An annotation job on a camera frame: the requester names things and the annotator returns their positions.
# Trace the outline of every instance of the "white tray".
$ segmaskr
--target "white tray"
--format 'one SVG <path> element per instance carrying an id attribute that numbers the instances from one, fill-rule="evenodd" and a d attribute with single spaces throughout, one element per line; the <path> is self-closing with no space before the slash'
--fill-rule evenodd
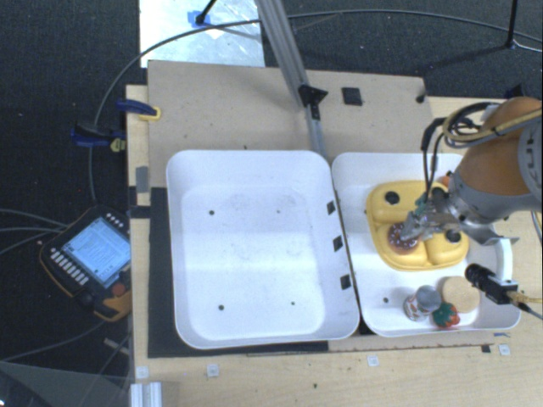
<path id="1" fill-rule="evenodd" d="M 441 154 L 436 176 L 454 170 L 461 159 L 457 154 Z M 443 332 L 430 319 L 424 322 L 407 319 L 402 309 L 404 299 L 422 285 L 439 288 L 446 277 L 464 276 L 467 265 L 471 263 L 486 266 L 494 272 L 498 261 L 511 266 L 512 250 L 507 239 L 489 247 L 470 240 L 467 257 L 460 264 L 442 270 L 398 271 L 380 259 L 364 214 L 366 199 L 379 184 L 422 180 L 421 154 L 344 153 L 333 162 L 332 175 L 355 272 L 362 317 L 378 335 L 399 337 Z M 448 332 L 511 328 L 518 323 L 520 310 L 512 305 L 498 306 L 482 297 L 476 310 L 460 314 L 460 317 L 460 324 Z"/>
<path id="2" fill-rule="evenodd" d="M 176 329 L 185 343 L 208 349 L 332 340 L 358 327 L 322 157 L 184 151 L 170 159 L 166 180 Z"/>

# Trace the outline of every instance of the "bracket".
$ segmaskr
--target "bracket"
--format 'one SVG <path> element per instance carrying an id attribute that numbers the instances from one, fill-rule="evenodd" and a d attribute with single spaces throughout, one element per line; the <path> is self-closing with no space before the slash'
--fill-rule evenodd
<path id="1" fill-rule="evenodd" d="M 308 105 L 311 108 L 311 118 L 313 120 L 321 120 L 321 113 L 319 112 L 319 103 L 328 95 L 327 91 L 317 89 L 308 85 L 301 85 L 298 88 L 299 97 L 304 104 L 304 107 Z"/>

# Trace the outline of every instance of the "small toy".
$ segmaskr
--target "small toy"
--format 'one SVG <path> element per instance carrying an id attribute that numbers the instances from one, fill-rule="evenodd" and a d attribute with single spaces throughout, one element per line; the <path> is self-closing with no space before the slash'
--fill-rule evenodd
<path id="1" fill-rule="evenodd" d="M 434 323 L 439 327 L 449 328 L 460 323 L 460 316 L 454 304 L 443 302 L 441 306 L 432 313 Z"/>

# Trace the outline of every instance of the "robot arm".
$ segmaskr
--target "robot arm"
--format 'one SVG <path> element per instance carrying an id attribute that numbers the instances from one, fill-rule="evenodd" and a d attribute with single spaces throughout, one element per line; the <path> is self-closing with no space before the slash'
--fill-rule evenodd
<path id="1" fill-rule="evenodd" d="M 453 115 L 444 123 L 445 137 L 452 135 L 447 126 Z M 521 210 L 541 212 L 540 101 L 511 99 L 493 110 L 478 132 L 457 139 L 471 140 L 462 145 L 468 150 L 450 175 L 448 192 L 435 188 L 421 197 L 404 222 L 402 239 L 443 231 L 454 238 L 464 231 L 478 243 L 492 244 L 500 238 L 495 221 Z"/>

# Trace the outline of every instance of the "sticker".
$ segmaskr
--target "sticker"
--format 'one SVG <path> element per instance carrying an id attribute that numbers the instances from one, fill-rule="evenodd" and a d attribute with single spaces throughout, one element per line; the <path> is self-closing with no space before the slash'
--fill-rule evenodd
<path id="1" fill-rule="evenodd" d="M 149 368 L 147 366 L 138 366 L 136 368 L 136 378 L 148 378 Z"/>
<path id="2" fill-rule="evenodd" d="M 509 349 L 509 345 L 507 345 L 506 343 L 502 343 L 498 346 L 498 348 L 500 349 L 500 354 L 502 356 L 508 356 L 508 355 L 511 355 L 511 350 Z"/>
<path id="3" fill-rule="evenodd" d="M 379 359 L 377 356 L 367 356 L 368 366 L 379 366 Z"/>
<path id="4" fill-rule="evenodd" d="M 207 365 L 207 377 L 216 377 L 219 376 L 219 365 L 209 364 Z"/>

